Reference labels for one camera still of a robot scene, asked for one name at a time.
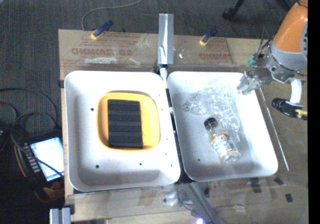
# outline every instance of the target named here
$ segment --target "black sponge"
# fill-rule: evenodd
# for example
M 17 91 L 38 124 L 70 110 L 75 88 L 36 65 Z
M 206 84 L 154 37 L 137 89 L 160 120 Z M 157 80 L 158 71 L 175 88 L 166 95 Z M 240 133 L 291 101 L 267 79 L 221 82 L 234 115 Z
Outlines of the black sponge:
M 108 100 L 109 147 L 143 148 L 140 102 Z

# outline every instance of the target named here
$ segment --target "cable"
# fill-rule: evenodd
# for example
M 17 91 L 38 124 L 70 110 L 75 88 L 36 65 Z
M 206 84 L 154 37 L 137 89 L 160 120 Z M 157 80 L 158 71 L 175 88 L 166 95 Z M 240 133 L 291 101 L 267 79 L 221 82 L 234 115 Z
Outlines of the cable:
M 193 210 L 193 209 L 195 208 L 193 203 L 184 203 L 184 202 L 182 202 L 182 206 L 183 206 L 184 208 L 186 208 L 187 210 Z
M 20 135 L 23 135 L 22 132 L 16 130 L 16 129 L 12 129 L 12 128 L 7 128 L 7 127 L 2 127 L 0 126 L 0 130 L 8 130 L 8 131 L 11 131 L 11 132 L 15 132 L 15 133 L 19 133 Z
M 19 118 L 17 118 L 12 127 L 14 128 L 15 124 L 20 121 L 21 119 L 25 118 L 25 117 L 29 117 L 29 116 L 32 116 L 32 115 L 42 115 L 42 116 L 46 116 L 50 119 L 50 121 L 54 124 L 54 127 L 53 128 L 56 128 L 58 127 L 58 124 L 56 123 L 56 121 L 52 118 L 52 116 L 48 115 L 48 114 L 45 114 L 45 113 L 28 113 L 28 114 L 24 114 L 22 116 L 20 116 Z
M 308 8 L 308 6 L 303 5 L 302 3 L 300 3 L 300 1 L 297 2 L 299 6 L 305 7 L 306 9 Z
M 297 71 L 296 74 L 303 76 L 303 77 L 308 77 L 308 74 L 302 74 L 300 71 Z
M 14 116 L 13 119 L 14 119 L 14 120 L 17 119 L 17 117 L 18 117 L 18 111 L 17 111 L 17 109 L 16 109 L 13 105 L 11 105 L 11 104 L 9 104 L 9 103 L 7 103 L 7 102 L 1 102 L 1 101 L 0 101 L 0 104 L 9 106 L 10 109 L 12 110 L 12 112 L 13 112 L 13 116 Z
M 261 47 L 258 57 L 262 54 L 263 49 L 270 44 L 273 38 L 268 39 L 268 41 Z
M 5 128 L 5 127 L 0 127 L 0 131 L 1 131 L 1 130 L 8 130 L 8 129 Z M 9 140 L 9 136 L 4 139 L 4 142 L 1 142 L 1 143 L 2 143 L 2 146 L 1 146 L 1 148 L 0 148 L 0 153 L 2 153 L 2 151 L 4 150 L 4 148 L 5 148 L 8 140 Z
M 134 3 L 130 3 L 130 4 L 126 4 L 126 5 L 121 5 L 121 6 L 110 6 L 110 7 L 100 7 L 100 8 L 96 8 L 96 9 L 93 9 L 93 10 L 90 10 L 88 11 L 87 13 L 84 14 L 84 16 L 82 17 L 82 20 L 81 20 L 81 27 L 82 27 L 82 30 L 84 31 L 85 28 L 84 28 L 84 19 L 85 17 L 90 14 L 91 12 L 93 11 L 96 11 L 96 10 L 104 10 L 104 9 L 119 9 L 119 8 L 124 8 L 124 7 L 129 7 L 129 6 L 133 6 L 135 4 L 138 4 L 140 3 L 142 0 L 138 0 L 137 2 L 134 2 Z
M 44 93 L 42 92 L 39 92 L 37 90 L 30 90 L 30 89 L 25 89 L 25 88 L 3 88 L 3 89 L 0 89 L 0 92 L 4 92 L 4 91 L 11 91 L 11 90 L 21 90 L 21 91 L 28 91 L 28 92 L 32 92 L 32 93 L 36 93 L 36 94 L 39 94 L 41 95 L 42 97 L 44 97 L 46 100 L 48 100 L 48 102 L 51 104 L 52 108 L 53 108 L 53 111 L 55 112 L 55 122 L 57 123 L 58 121 L 58 113 L 57 113 L 57 110 L 56 110 L 56 106 L 55 104 L 53 103 L 53 101 L 47 96 L 45 95 Z
M 261 40 L 260 40 L 259 46 L 258 46 L 258 48 L 257 48 L 257 50 L 256 50 L 256 55 L 257 55 L 259 52 L 261 52 L 261 47 L 262 47 L 262 43 L 263 43 L 263 41 L 264 41 L 264 36 L 265 36 L 265 35 L 264 35 L 265 30 L 266 30 L 266 28 L 265 28 L 265 26 L 263 26 L 262 35 L 261 35 Z

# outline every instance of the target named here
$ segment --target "black connector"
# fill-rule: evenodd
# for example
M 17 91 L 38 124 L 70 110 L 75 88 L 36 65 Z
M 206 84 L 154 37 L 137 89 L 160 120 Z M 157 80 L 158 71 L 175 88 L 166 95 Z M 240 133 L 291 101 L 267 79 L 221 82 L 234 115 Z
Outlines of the black connector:
M 308 119 L 308 116 L 299 114 L 301 112 L 299 110 L 302 109 L 301 105 L 292 104 L 287 99 L 275 98 L 271 104 L 275 109 L 288 117 L 301 118 L 302 120 Z
M 108 100 L 109 147 L 143 148 L 140 102 Z

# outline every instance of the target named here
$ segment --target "medicine bottle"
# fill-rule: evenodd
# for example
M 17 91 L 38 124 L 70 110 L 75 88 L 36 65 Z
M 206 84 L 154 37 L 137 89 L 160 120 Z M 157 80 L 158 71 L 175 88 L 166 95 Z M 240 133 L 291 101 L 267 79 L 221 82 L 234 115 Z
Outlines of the medicine bottle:
M 213 117 L 207 119 L 204 125 L 208 131 L 209 143 L 217 153 L 221 164 L 231 165 L 236 163 L 241 154 L 231 141 L 228 132 Z

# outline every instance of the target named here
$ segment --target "black wire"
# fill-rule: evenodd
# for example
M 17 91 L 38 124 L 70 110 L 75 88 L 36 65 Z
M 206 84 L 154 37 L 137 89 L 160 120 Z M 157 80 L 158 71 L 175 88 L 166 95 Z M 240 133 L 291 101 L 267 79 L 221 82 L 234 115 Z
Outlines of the black wire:
M 16 129 L 12 129 L 12 128 L 8 128 L 8 127 L 0 127 L 0 130 L 8 130 L 8 131 L 12 131 L 12 132 L 15 132 L 15 133 L 19 133 L 20 135 L 23 135 L 22 132 L 16 130 Z
M 193 210 L 193 209 L 194 209 L 194 207 L 187 207 L 187 205 L 192 205 L 192 206 L 194 206 L 193 204 L 186 204 L 186 203 L 182 202 L 182 206 L 183 206 L 184 208 L 186 208 L 187 210 Z
M 298 1 L 297 3 L 298 3 L 298 5 L 299 5 L 299 6 L 302 6 L 302 7 L 308 8 L 307 6 L 305 6 L 305 5 L 301 4 L 301 3 L 300 3 L 300 1 Z
M 300 75 L 300 76 L 303 76 L 303 77 L 308 77 L 307 74 L 302 74 L 302 73 L 300 73 L 299 71 L 297 71 L 296 74 L 298 74 L 298 75 Z
M 0 101 L 0 104 L 9 106 L 10 109 L 12 110 L 12 112 L 13 112 L 13 116 L 14 116 L 13 119 L 14 119 L 14 120 L 17 119 L 17 117 L 18 117 L 18 111 L 17 111 L 17 109 L 16 109 L 13 105 L 11 105 L 11 104 L 9 104 L 9 103 L 7 103 L 7 102 L 1 102 L 1 101 Z
M 46 116 L 46 117 L 49 118 L 50 121 L 54 124 L 54 126 L 53 126 L 54 128 L 55 128 L 55 127 L 58 127 L 57 122 L 52 118 L 52 116 L 50 116 L 50 115 L 48 115 L 48 114 L 45 114 L 45 113 L 36 113 L 36 112 L 24 114 L 24 115 L 18 117 L 18 118 L 14 121 L 12 127 L 14 128 L 14 126 L 17 124 L 17 122 L 20 121 L 21 119 L 26 118 L 26 117 L 29 117 L 29 116 L 32 116 L 32 115 L 42 115 L 42 116 Z
M 257 51 L 256 51 L 257 53 L 261 52 L 261 50 L 262 50 L 261 46 L 262 46 L 262 42 L 264 41 L 264 36 L 265 36 L 264 33 L 265 33 L 265 30 L 266 30 L 266 28 L 265 28 L 265 26 L 263 26 L 262 35 L 261 35 L 261 40 L 260 40 L 258 49 L 257 49 Z
M 5 92 L 5 91 L 13 91 L 13 90 L 21 90 L 21 91 L 28 91 L 28 92 L 32 92 L 32 93 L 36 93 L 38 95 L 41 95 L 42 97 L 44 97 L 52 106 L 53 108 L 53 111 L 55 112 L 55 122 L 58 122 L 58 113 L 57 113 L 57 108 L 55 106 L 55 104 L 53 103 L 53 101 L 44 93 L 42 92 L 39 92 L 37 90 L 30 90 L 30 89 L 26 89 L 26 88 L 3 88 L 3 89 L 0 89 L 0 92 Z
M 263 49 L 264 49 L 266 46 L 268 46 L 272 40 L 273 40 L 273 38 L 268 39 L 268 41 L 267 41 L 267 42 L 266 42 L 266 43 L 261 47 L 261 49 L 260 49 L 260 52 L 259 52 L 258 56 L 260 56 L 260 55 L 261 55 L 261 53 L 262 53 Z
M 3 145 L 2 145 L 2 147 L 0 148 L 0 153 L 2 153 L 2 151 L 5 149 L 5 146 L 6 146 L 7 142 L 8 142 L 8 140 L 9 140 L 9 137 L 7 137 L 7 138 L 4 139 Z

